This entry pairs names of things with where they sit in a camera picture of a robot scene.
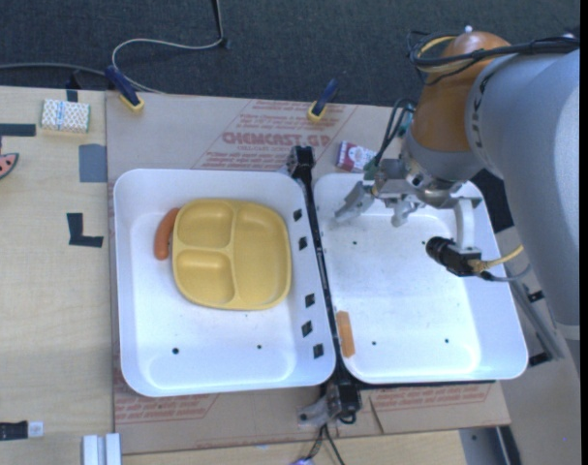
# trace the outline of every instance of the blue clamp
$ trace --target blue clamp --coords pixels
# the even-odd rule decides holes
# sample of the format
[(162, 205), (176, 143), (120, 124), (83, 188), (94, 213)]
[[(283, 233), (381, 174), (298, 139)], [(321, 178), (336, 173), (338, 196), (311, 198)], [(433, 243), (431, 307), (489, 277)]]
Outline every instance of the blue clamp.
[(336, 96), (338, 85), (339, 83), (336, 79), (331, 79), (328, 86), (325, 88), (324, 93), (311, 104), (311, 107), (309, 107), (306, 112), (306, 116), (310, 121), (318, 122), (324, 117), (325, 106)]
[(104, 71), (105, 76), (110, 82), (112, 82), (119, 90), (119, 99), (130, 109), (131, 111), (138, 112), (145, 106), (145, 101), (139, 98), (137, 92), (130, 84), (130, 81), (117, 69), (115, 66), (108, 66)]

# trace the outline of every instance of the wooden table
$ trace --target wooden table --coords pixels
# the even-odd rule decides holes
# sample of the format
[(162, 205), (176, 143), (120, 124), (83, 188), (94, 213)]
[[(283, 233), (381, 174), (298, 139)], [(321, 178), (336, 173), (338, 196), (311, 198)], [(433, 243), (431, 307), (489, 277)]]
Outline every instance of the wooden table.
[[(65, 90), (0, 86), (0, 123), (39, 124)], [(80, 182), (78, 147), (106, 144), (105, 93), (80, 91), (88, 134), (3, 137), (18, 152), (0, 180), (0, 421), (41, 420), (43, 438), (0, 442), (2, 464), (80, 463), (83, 435), (114, 432), (108, 268), (108, 185)], [(104, 245), (69, 245), (68, 213)], [(308, 443), (124, 456), (129, 464), (291, 463)], [(458, 431), (342, 439), (348, 464), (465, 463)], [(335, 463), (323, 449), (318, 465)]]

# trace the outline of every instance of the small package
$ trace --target small package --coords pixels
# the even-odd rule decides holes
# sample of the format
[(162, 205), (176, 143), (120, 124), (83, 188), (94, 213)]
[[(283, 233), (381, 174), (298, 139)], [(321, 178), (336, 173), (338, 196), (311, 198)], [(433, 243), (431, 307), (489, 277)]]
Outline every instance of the small package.
[(348, 141), (341, 141), (336, 167), (349, 172), (363, 172), (364, 166), (375, 155), (376, 152), (373, 150)]
[(89, 129), (89, 105), (65, 100), (45, 100), (42, 129), (86, 133)]

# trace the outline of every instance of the yellow bowl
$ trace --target yellow bowl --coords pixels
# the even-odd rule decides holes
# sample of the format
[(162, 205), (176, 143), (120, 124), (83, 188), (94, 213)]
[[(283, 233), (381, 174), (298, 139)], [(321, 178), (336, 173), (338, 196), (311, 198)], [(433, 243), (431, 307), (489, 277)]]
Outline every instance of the yellow bowl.
[(250, 201), (202, 199), (185, 204), (172, 232), (175, 284), (190, 301), (229, 310), (263, 310), (292, 283), (283, 218)]

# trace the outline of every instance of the cardboard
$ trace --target cardboard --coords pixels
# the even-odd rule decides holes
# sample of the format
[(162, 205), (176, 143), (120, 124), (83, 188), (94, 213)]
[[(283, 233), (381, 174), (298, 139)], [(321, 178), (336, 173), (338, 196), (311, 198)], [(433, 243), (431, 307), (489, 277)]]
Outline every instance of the cardboard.
[[(114, 226), (110, 204), (119, 175), (138, 168), (277, 171), (295, 145), (314, 147), (314, 177), (339, 171), (342, 141), (380, 146), (390, 108), (328, 105), (318, 123), (308, 105), (212, 97), (143, 94), (128, 110), (107, 95), (109, 226), (113, 347), (117, 346)], [(386, 155), (396, 154), (396, 144)], [(147, 398), (124, 382), (115, 357), (115, 431), (126, 454), (311, 441), (297, 410), (314, 403), (318, 387)], [(361, 392), (354, 424), (332, 424), (338, 437), (449, 430), (510, 422), (499, 383), (399, 387)]]

